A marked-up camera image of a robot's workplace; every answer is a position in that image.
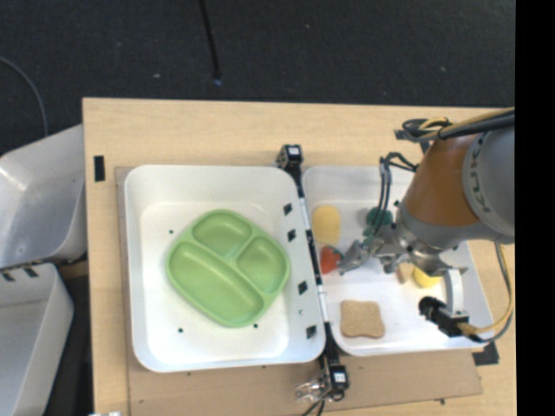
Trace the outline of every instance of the black fabric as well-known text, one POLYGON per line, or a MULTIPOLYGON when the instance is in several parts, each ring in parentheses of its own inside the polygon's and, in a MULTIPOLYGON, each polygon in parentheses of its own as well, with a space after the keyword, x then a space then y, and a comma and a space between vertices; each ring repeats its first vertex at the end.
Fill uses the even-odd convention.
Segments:
MULTIPOLYGON (((396 105, 514 104, 516 0, 0 0, 0 55, 50 132, 84 96, 396 105)), ((42 136, 0 63, 0 154, 42 136)))

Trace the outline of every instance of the green plate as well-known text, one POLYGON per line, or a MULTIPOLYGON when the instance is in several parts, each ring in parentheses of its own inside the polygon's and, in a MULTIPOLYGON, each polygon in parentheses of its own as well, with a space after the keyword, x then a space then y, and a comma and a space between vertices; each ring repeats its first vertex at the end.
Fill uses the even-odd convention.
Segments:
POLYGON ((291 265, 271 236, 234 211, 214 210, 178 237, 166 273, 178 292, 228 327, 254 323, 285 286, 291 265))

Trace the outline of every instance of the wooden table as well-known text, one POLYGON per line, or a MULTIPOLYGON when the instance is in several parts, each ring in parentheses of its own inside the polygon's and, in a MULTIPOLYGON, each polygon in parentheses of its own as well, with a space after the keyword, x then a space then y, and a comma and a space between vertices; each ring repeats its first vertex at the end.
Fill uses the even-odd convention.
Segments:
MULTIPOLYGON (((147 379, 152 374, 135 365, 126 337, 124 303, 127 298, 121 280, 116 168, 144 164, 268 165, 286 143, 302 145, 306 167, 375 166, 378 158, 388 151, 399 151, 408 159, 419 161, 421 149, 416 144, 395 139, 394 130, 404 120, 447 116, 460 121, 487 111, 456 107, 92 98, 84 99, 82 107, 95 410, 98 413, 121 411, 132 416, 148 414, 149 403, 158 409, 158 414, 173 414, 175 408, 193 408, 192 404, 204 414, 214 414, 216 407, 221 410, 219 414, 239 414, 237 405, 247 399, 251 404, 245 408, 250 410, 244 414, 256 414, 253 412, 257 402, 253 400, 266 402, 264 408, 268 414, 301 414, 306 406, 283 403, 289 399, 289 394, 284 393, 290 392, 288 384, 283 382, 284 377, 291 376, 287 366, 219 370, 197 376, 196 382, 191 380, 188 385, 183 379, 185 376, 173 376, 173 382, 184 381, 176 395, 167 391, 167 387, 156 388, 155 378, 151 382, 147 379), (138 390, 134 385, 139 383, 135 380, 137 375, 143 377, 143 384, 151 383, 152 388, 138 390), (234 384, 230 390, 225 384, 234 381, 233 378, 250 378, 249 384, 243 387, 234 384), (274 388, 280 390, 275 396, 271 392, 274 388, 265 385, 272 380, 278 385, 274 388), (210 382, 219 389, 203 390, 210 382), (253 396, 257 387, 265 396, 253 396), (146 398, 139 399, 141 394, 146 398)), ((472 243, 471 250, 493 316, 500 316, 507 299, 493 246, 472 243)), ((508 248, 507 255, 514 273, 514 246, 508 248)), ((478 368, 467 351, 382 356, 361 361, 347 359, 352 364, 353 379, 358 378, 358 382, 354 382, 341 405, 326 406, 326 411, 341 416, 516 414, 514 321, 497 342, 497 348, 500 364, 478 368), (364 368, 372 374, 361 373, 364 368)))

